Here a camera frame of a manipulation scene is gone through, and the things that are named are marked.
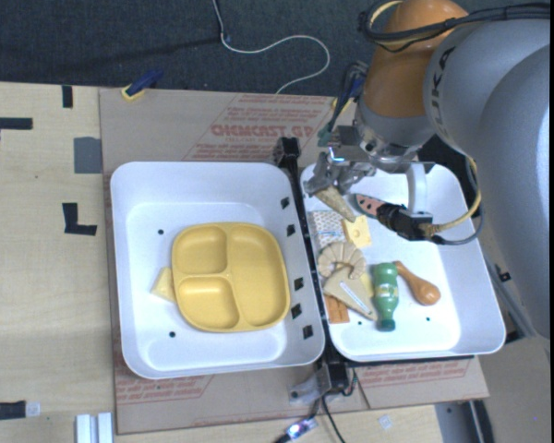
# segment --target yellow cheese wedge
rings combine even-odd
[[[371,286],[369,275],[364,273],[359,279],[350,279],[351,268],[337,269],[324,283],[323,292],[336,297],[352,310],[370,320],[376,320],[378,314],[371,302],[373,293],[368,292]]]
[[[367,217],[359,215],[355,221],[343,219],[343,230],[347,241],[361,248],[371,245],[371,234],[369,233],[369,225]]]
[[[176,304],[175,284],[173,282],[173,270],[170,268],[162,268],[158,273],[156,282],[151,288],[151,293],[158,295],[162,299],[169,300]]]

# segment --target bottle cap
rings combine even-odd
[[[396,322],[390,318],[384,318],[379,326],[382,331],[392,331],[396,328]]]

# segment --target beige shell toy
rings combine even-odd
[[[318,272],[330,277],[337,266],[350,266],[350,279],[358,279],[366,271],[366,259],[353,243],[335,241],[325,246],[318,257]]]

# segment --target white cable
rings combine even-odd
[[[273,44],[269,44],[269,46],[267,47],[264,47],[264,48],[260,48],[260,49],[256,49],[256,50],[250,50],[250,51],[247,51],[247,50],[242,50],[242,49],[236,49],[234,47],[232,47],[230,44],[228,44],[228,42],[225,40],[224,38],[224,34],[223,34],[223,20],[222,20],[222,16],[220,15],[220,8],[218,7],[218,4],[215,0],[211,0],[213,2],[213,9],[215,10],[215,15],[218,19],[218,22],[220,23],[220,38],[222,40],[222,44],[223,46],[234,52],[234,53],[238,53],[238,54],[259,54],[259,53],[264,53],[265,51],[269,51],[270,49],[274,48],[275,46],[277,46],[278,44],[281,44],[282,42],[286,42],[286,41],[289,41],[289,40],[294,40],[294,39],[303,39],[303,40],[311,40],[315,43],[317,43],[323,50],[324,50],[324,53],[326,54],[326,63],[324,64],[324,66],[322,67],[321,70],[313,73],[313,74],[310,74],[309,76],[304,76],[302,78],[296,78],[294,80],[291,80],[289,82],[287,82],[286,84],[282,85],[279,90],[277,90],[276,93],[281,93],[282,90],[284,90],[285,88],[289,87],[290,85],[293,85],[297,82],[300,82],[302,80],[306,80],[306,79],[309,79],[309,78],[314,78],[316,76],[319,76],[320,74],[322,74],[322,72],[324,72],[328,66],[331,64],[331,53],[329,52],[329,49],[326,47],[326,45],[321,41],[319,40],[318,38],[314,38],[313,36],[308,36],[306,34],[295,34],[293,36],[287,36],[286,38],[283,38],[282,40],[279,40],[277,42],[274,42]]]

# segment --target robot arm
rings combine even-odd
[[[376,33],[373,21],[388,6],[396,9]],[[354,122],[331,124],[328,153],[305,190],[342,197],[377,170],[407,173],[437,134],[476,161],[499,247],[536,330],[549,338],[549,6],[467,14],[449,0],[393,0],[361,24],[378,47]],[[409,226],[418,231],[421,220]]]

